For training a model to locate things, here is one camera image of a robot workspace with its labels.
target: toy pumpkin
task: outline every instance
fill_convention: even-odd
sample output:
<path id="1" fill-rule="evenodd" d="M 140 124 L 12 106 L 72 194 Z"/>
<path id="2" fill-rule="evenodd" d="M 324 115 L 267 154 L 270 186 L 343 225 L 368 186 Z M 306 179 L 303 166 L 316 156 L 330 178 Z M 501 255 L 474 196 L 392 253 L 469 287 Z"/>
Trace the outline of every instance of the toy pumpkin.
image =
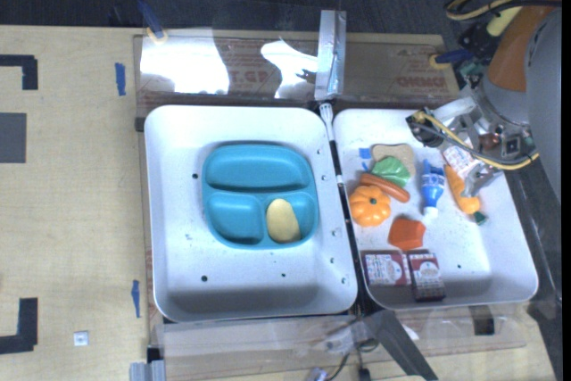
<path id="1" fill-rule="evenodd" d="M 379 226 L 391 216 L 391 199 L 377 186 L 358 186 L 349 196 L 355 222 L 364 228 Z"/>

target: sausage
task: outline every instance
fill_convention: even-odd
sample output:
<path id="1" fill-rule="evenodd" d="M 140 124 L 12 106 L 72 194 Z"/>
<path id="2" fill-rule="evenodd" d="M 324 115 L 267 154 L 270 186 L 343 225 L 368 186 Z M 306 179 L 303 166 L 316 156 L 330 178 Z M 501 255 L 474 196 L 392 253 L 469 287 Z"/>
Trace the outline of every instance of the sausage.
<path id="1" fill-rule="evenodd" d="M 387 179 L 373 175 L 372 173 L 363 173 L 360 176 L 360 184 L 363 186 L 377 186 L 385 194 L 390 195 L 392 198 L 398 200 L 399 202 L 406 203 L 410 200 L 409 191 L 403 189 L 399 185 L 395 185 Z"/>

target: blue divided plate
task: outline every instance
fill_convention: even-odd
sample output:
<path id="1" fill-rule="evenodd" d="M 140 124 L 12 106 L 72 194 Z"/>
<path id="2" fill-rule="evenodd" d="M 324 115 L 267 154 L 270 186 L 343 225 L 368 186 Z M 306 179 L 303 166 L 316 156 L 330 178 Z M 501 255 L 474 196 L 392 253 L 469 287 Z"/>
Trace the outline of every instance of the blue divided plate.
<path id="1" fill-rule="evenodd" d="M 319 220 L 311 166 L 296 151 L 267 144 L 225 145 L 203 165 L 203 207 L 212 234 L 239 248 L 285 248 L 307 241 Z M 294 208 L 302 239 L 280 244 L 266 226 L 266 210 L 278 198 Z"/>

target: yellow egg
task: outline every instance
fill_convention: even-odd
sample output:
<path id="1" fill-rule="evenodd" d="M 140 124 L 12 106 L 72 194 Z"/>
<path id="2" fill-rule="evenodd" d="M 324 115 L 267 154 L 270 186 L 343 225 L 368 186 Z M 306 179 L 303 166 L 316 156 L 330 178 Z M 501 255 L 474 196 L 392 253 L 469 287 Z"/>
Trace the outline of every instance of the yellow egg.
<path id="1" fill-rule="evenodd" d="M 302 239 L 294 208 L 284 199 L 276 199 L 266 210 L 268 233 L 277 243 L 292 243 Z"/>

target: white bottle cap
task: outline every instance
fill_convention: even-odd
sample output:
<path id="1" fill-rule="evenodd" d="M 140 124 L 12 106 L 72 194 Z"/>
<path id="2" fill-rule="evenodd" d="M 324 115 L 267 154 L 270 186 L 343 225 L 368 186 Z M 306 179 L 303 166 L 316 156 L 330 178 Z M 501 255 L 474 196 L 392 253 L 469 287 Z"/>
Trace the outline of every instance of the white bottle cap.
<path id="1" fill-rule="evenodd" d="M 435 218 L 438 216 L 438 208 L 434 206 L 426 206 L 424 209 L 425 216 L 428 218 Z"/>

